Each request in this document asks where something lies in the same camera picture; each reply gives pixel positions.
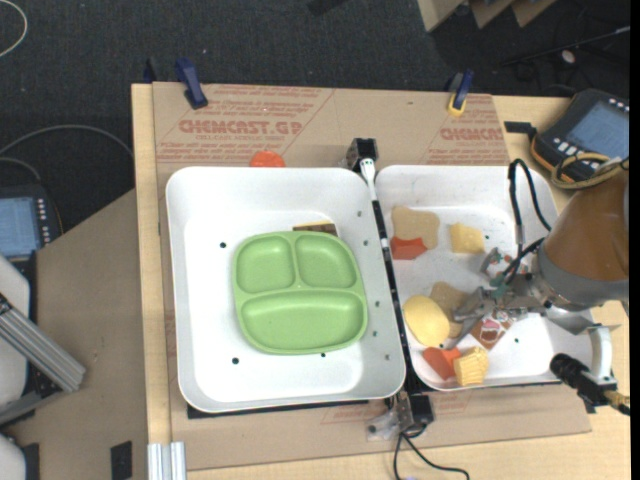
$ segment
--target green plate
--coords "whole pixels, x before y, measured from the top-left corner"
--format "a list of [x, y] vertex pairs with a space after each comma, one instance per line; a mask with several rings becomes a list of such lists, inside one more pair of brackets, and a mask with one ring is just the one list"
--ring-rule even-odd
[[233, 258], [236, 312], [245, 337], [273, 354], [328, 352], [358, 341], [367, 302], [351, 249], [314, 231], [257, 235]]

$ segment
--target white tray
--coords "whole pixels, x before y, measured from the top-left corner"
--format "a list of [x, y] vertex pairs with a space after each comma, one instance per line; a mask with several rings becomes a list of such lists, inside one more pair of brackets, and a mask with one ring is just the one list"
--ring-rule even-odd
[[[537, 173], [532, 172], [532, 177], [542, 214], [553, 224], [557, 210], [549, 186]], [[526, 241], [531, 243], [547, 232], [535, 215], [524, 173], [519, 172], [517, 180]], [[379, 173], [376, 187], [389, 238], [393, 236], [391, 211], [395, 206], [431, 211], [441, 221], [438, 247], [415, 260], [393, 262], [401, 304], [413, 295], [428, 296], [438, 281], [469, 293], [481, 285], [489, 287], [487, 278], [479, 273], [484, 255], [451, 251], [449, 226], [456, 222], [481, 229], [487, 251], [498, 247], [504, 253], [517, 252], [507, 167], [391, 166]], [[408, 329], [407, 336], [412, 367], [425, 384], [438, 390], [470, 389], [461, 388], [455, 379], [442, 380], [423, 359], [425, 347]], [[468, 335], [458, 347], [465, 350], [478, 345]], [[559, 352], [587, 365], [592, 362], [588, 336], [574, 336], [546, 318], [529, 315], [516, 322], [489, 352], [489, 371], [481, 387], [557, 382], [549, 363]]]
[[27, 464], [22, 450], [0, 434], [0, 464], [3, 480], [24, 480]]
[[[167, 185], [182, 394], [204, 412], [386, 398], [405, 362], [364, 181], [345, 169], [188, 167]], [[236, 247], [260, 233], [330, 220], [354, 253], [369, 322], [333, 352], [282, 356], [243, 336], [233, 303]]]

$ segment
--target dark carpet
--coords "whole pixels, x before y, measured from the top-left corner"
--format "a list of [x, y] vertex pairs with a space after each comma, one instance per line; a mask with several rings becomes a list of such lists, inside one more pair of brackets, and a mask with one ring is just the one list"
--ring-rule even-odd
[[[0, 149], [62, 124], [99, 127], [131, 146], [130, 86], [153, 56], [173, 79], [189, 57], [203, 82], [443, 90], [475, 72], [474, 92], [570, 95], [596, 87], [629, 97], [630, 34], [500, 67], [512, 57], [609, 34], [630, 24], [630, 0], [559, 0], [520, 28], [510, 10], [478, 29], [468, 7], [428, 33], [416, 0], [10, 0], [29, 19], [0, 58]], [[0, 51], [22, 30], [0, 4]], [[70, 229], [133, 187], [124, 149], [87, 131], [39, 136], [7, 152], [35, 167]], [[0, 186], [31, 174], [0, 163]]]

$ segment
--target display screen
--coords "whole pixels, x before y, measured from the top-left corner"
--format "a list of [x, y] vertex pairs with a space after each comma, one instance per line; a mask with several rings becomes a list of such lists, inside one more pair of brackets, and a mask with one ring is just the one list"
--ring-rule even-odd
[[0, 198], [0, 253], [29, 256], [40, 249], [35, 207], [30, 197]]
[[629, 156], [629, 115], [598, 102], [569, 132], [567, 140], [588, 151], [624, 159]]

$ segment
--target black device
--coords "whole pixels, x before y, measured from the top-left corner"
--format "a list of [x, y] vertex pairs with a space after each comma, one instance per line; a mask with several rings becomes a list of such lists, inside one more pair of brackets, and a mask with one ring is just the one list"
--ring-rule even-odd
[[355, 138], [345, 156], [345, 167], [357, 174], [360, 173], [360, 160], [370, 158], [374, 162], [378, 159], [378, 145], [376, 139]]
[[18, 269], [60, 233], [55, 207], [42, 186], [0, 187], [0, 254]]
[[556, 354], [551, 360], [550, 369], [562, 382], [577, 390], [587, 408], [610, 405], [615, 410], [631, 416], [631, 407], [625, 397], [617, 393], [618, 383], [613, 378], [596, 379], [591, 370], [567, 354]]
[[[629, 156], [628, 100], [596, 89], [581, 91], [562, 117], [531, 142], [532, 156], [549, 170], [580, 153], [599, 153], [623, 160]], [[592, 160], [574, 162], [564, 175], [572, 181], [583, 181], [599, 165]]]

